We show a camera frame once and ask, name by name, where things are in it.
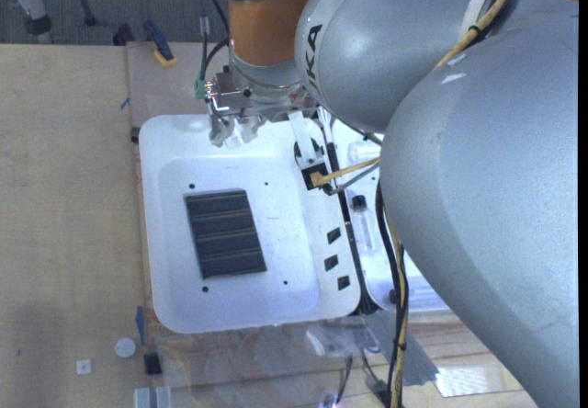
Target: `small black object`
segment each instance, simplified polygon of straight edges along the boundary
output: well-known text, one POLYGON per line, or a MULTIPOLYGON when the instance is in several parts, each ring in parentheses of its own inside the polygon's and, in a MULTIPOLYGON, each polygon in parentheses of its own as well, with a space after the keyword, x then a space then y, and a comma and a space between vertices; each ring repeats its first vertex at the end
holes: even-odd
POLYGON ((135 37, 132 35, 130 26, 127 23, 121 24, 119 30, 117 30, 117 33, 112 38, 114 45, 127 45, 127 42, 133 40, 135 40, 135 37))
POLYGON ((329 256, 324 260, 324 270, 330 271, 339 264, 339 257, 337 255, 329 256))
POLYGON ((267 271, 247 193, 186 197, 202 278, 267 271))
POLYGON ((337 286, 339 290, 343 290, 346 287, 351 285, 351 281, 349 280, 349 276, 343 276, 342 278, 337 279, 337 286))
POLYGON ((25 30, 28 34, 39 36, 51 30, 51 18, 47 15, 39 17, 38 19, 31 19, 28 17, 25 20, 25 30))
POLYGON ((141 129, 139 127, 131 127, 130 128, 130 141, 133 143, 139 143, 139 131, 141 129))
POLYGON ((386 404, 386 393, 388 392, 388 385, 383 380, 378 380, 371 388, 378 399, 385 405, 386 404))
POLYGON ((341 237, 341 229, 339 227, 327 233, 327 241, 329 244, 333 243, 337 238, 341 237))
POLYGON ((476 26, 475 24, 473 26, 469 26, 468 30, 470 30, 470 29, 475 30, 478 33, 478 35, 480 35, 480 33, 481 33, 481 29, 478 26, 476 26))
POLYGON ((365 210, 367 208, 368 204, 366 203, 365 196, 353 196, 353 198, 351 199, 351 209, 360 212, 361 210, 365 210))
MULTIPOLYGON (((311 140, 312 140, 312 146, 314 147, 314 151, 321 152, 321 154, 324 154, 322 147, 320 147, 319 144, 314 139, 311 139, 311 140)), ((298 146, 298 142, 294 142, 294 156, 296 158, 301 158, 301 156, 302 156, 302 153, 300 152, 300 147, 298 146)), ((314 164, 313 166, 310 166, 310 167, 302 170, 302 178, 304 179, 304 185, 306 186, 306 188, 308 190, 315 188, 315 185, 312 183, 311 174, 316 173, 316 172, 320 173, 323 176, 326 176, 329 174, 329 171, 327 170, 327 166, 325 163, 314 164)))
POLYGON ((143 361, 145 362, 145 373, 147 375, 161 375, 162 372, 162 365, 159 362, 159 356, 157 353, 149 353, 143 356, 143 361))

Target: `black grooved pad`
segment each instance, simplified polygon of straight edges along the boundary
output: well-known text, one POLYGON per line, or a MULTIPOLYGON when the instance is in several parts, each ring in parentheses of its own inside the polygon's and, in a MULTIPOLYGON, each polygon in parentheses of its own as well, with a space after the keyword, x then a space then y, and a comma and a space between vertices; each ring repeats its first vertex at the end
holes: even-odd
POLYGON ((267 271, 247 193, 186 197, 202 278, 267 271))

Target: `blue object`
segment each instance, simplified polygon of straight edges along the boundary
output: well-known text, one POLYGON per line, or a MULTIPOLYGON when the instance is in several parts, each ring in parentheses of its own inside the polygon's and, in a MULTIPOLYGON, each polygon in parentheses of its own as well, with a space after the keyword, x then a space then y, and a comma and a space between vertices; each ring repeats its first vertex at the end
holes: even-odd
POLYGON ((139 330, 141 346, 145 346, 145 318, 143 316, 142 307, 137 307, 137 313, 135 314, 135 323, 137 324, 137 330, 139 330))
POLYGON ((155 26, 153 21, 151 21, 151 20, 145 21, 143 23, 143 30, 145 31, 145 34, 147 35, 147 39, 155 42, 155 45, 157 46, 157 50, 159 51, 159 53, 162 54, 162 56, 167 61, 174 59, 174 54, 172 53, 171 49, 169 48, 169 45, 167 44, 167 40, 165 39, 163 32, 157 26, 155 26))

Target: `white tray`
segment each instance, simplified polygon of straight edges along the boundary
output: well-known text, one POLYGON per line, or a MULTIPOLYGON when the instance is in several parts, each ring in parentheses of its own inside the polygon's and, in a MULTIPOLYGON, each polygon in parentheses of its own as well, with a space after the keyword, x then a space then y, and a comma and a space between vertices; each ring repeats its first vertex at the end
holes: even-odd
POLYGON ((336 318, 356 308, 360 287, 339 200, 306 189, 294 142, 287 122, 262 126, 258 138, 234 150, 210 144, 206 115, 159 116, 142 126, 153 306, 167 328, 204 333, 336 318), (235 188, 247 192, 267 271, 203 279, 185 196, 235 188), (341 237, 328 244, 336 228, 341 237), (334 255, 338 264, 325 270, 334 255), (339 289, 345 279, 349 285, 339 289))

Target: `clear plastic container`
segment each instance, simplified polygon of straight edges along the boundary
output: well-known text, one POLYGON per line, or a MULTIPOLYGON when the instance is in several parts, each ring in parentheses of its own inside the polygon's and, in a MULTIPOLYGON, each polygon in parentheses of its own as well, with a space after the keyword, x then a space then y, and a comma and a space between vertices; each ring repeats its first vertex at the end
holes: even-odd
POLYGON ((347 160, 349 164, 358 164, 373 160, 379 157, 380 150, 379 145, 373 142, 359 141, 349 143, 347 147, 347 160))
POLYGON ((354 215, 352 219, 353 231, 359 253, 375 253, 377 248, 372 230, 375 218, 372 217, 373 213, 368 208, 365 196, 359 195, 351 198, 351 212, 354 215))

